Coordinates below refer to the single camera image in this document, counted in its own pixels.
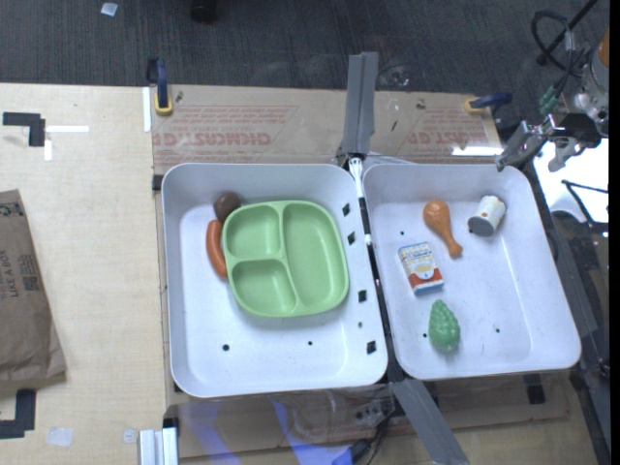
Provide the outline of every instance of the table surface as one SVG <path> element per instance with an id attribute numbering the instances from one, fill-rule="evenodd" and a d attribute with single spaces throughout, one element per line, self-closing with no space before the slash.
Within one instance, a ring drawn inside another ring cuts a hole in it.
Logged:
<path id="1" fill-rule="evenodd" d="M 230 88 L 221 92 L 234 98 Z M 38 390 L 35 429 L 22 439 L 0 440 L 3 463 L 134 464 L 136 444 L 125 442 L 131 441 L 124 439 L 127 431 L 162 426 L 166 322 L 143 93 L 126 87 L 0 87 L 3 111 L 40 113 L 48 127 L 88 127 L 88 133 L 50 135 L 52 158 L 46 161 L 42 148 L 28 147 L 25 129 L 0 126 L 0 191 L 21 193 L 69 367 L 63 377 L 28 385 Z M 269 94 L 287 98 L 284 90 Z M 11 418 L 12 398 L 22 387 L 0 386 L 0 419 Z M 595 463 L 577 397 L 566 394 L 562 418 L 461 429 L 456 438 L 472 463 Z M 73 431 L 68 447 L 47 442 L 54 428 Z M 279 449 L 183 463 L 316 463 L 308 452 Z M 430 463 L 411 435 L 388 438 L 374 461 L 412 462 Z"/>

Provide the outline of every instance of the white plastic tray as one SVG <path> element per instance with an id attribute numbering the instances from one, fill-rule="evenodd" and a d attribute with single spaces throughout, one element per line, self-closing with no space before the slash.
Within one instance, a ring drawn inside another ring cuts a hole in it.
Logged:
<path id="1" fill-rule="evenodd" d="M 581 344 L 527 178 L 493 165 L 395 165 L 370 168 L 363 186 L 384 287 L 394 350 L 402 368 L 422 380 L 562 369 Z M 507 206 L 490 237 L 469 233 L 467 220 L 484 195 Z M 463 255 L 451 259 L 423 222 L 433 199 L 449 205 Z M 413 294 L 399 247 L 427 241 L 444 275 L 442 291 Z M 442 299 L 461 328 L 449 355 L 427 337 L 433 301 Z"/>
<path id="2" fill-rule="evenodd" d="M 322 314 L 254 316 L 234 300 L 204 247 L 213 203 L 225 191 L 243 203 L 307 200 L 333 216 L 350 287 Z M 331 165 L 183 164 L 162 185 L 168 270 L 170 363 L 197 397 L 361 387 L 385 374 L 388 354 L 353 179 Z M 348 205 L 345 215 L 343 208 Z M 349 235 L 355 241 L 349 244 Z"/>

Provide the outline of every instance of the brown egg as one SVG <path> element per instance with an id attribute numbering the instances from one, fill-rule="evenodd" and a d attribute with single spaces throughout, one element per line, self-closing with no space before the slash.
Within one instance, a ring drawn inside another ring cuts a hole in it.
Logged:
<path id="1" fill-rule="evenodd" d="M 224 221 L 228 218 L 234 210 L 237 210 L 241 206 L 241 199 L 237 193 L 227 192 L 224 193 L 213 204 L 215 210 L 215 216 L 217 220 L 224 224 Z"/>

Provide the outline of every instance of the small box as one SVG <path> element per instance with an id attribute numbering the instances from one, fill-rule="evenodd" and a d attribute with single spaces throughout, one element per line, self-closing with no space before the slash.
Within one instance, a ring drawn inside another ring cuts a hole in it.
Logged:
<path id="1" fill-rule="evenodd" d="M 399 248 L 398 257 L 416 295 L 444 286 L 444 278 L 427 242 Z"/>

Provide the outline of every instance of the cardboard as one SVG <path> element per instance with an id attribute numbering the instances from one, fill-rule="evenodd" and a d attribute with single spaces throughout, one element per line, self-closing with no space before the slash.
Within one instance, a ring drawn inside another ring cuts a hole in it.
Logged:
<path id="1" fill-rule="evenodd" d="M 67 368 L 18 190 L 0 193 L 0 340 L 0 381 Z"/>

